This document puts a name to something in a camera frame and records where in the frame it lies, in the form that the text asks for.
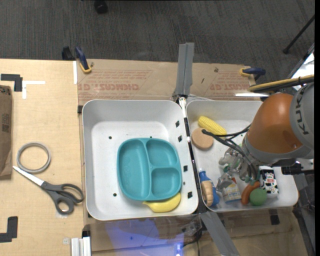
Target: blue bottle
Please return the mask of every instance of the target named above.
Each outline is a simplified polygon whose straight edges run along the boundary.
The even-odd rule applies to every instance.
[[[212,182],[211,179],[207,177],[205,170],[199,171],[199,178],[200,178],[202,196],[205,201],[205,204],[208,207],[219,204],[220,198],[217,195],[214,183]]]

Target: toy banana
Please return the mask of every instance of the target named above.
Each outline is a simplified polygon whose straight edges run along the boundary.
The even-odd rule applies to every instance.
[[[155,213],[166,213],[175,209],[181,201],[181,194],[177,193],[173,197],[162,201],[143,201]]]

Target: cardboard sheet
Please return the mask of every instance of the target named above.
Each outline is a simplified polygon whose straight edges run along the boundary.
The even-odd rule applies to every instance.
[[[92,71],[85,74],[78,65],[78,103],[90,100],[172,100],[177,83],[176,62],[88,59]],[[260,100],[239,97],[249,93],[253,75],[243,77],[241,64],[192,64],[190,95],[212,100]]]
[[[0,176],[12,170],[12,108],[11,88],[0,85]]]

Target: white plastic tray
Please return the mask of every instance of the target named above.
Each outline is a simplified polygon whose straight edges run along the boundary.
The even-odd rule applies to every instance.
[[[91,100],[83,106],[82,121],[86,207],[93,218],[110,221],[187,215],[197,209],[195,176],[178,104],[169,100]],[[181,202],[170,212],[154,213],[141,201],[127,198],[118,183],[117,151],[121,143],[150,136],[170,142],[179,156]]]
[[[223,101],[223,100],[194,100],[186,107],[190,133],[199,127],[198,118],[206,116],[224,127],[228,134],[236,133],[247,127],[253,120],[262,102],[260,101]],[[234,139],[237,144],[242,143],[243,136]],[[212,148],[208,151],[192,146],[196,166],[206,170],[207,176],[217,185],[218,178],[224,173],[219,165],[219,159],[224,156],[227,146],[214,140]],[[298,190],[294,178],[291,175],[283,175],[280,167],[275,167],[274,174],[277,180],[279,195],[277,198],[268,198],[261,206],[250,203],[242,205],[240,201],[225,203],[221,194],[219,204],[210,207],[214,212],[231,212],[265,208],[290,207],[298,201]],[[247,183],[235,176],[240,192]]]

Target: gray carpet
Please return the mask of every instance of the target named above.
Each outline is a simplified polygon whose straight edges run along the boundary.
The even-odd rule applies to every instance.
[[[282,52],[315,0],[106,2],[98,14],[89,0],[1,0],[0,58],[61,60],[80,46],[88,59],[177,62],[194,42],[194,62],[263,68],[265,83],[287,78],[315,41],[313,22]]]

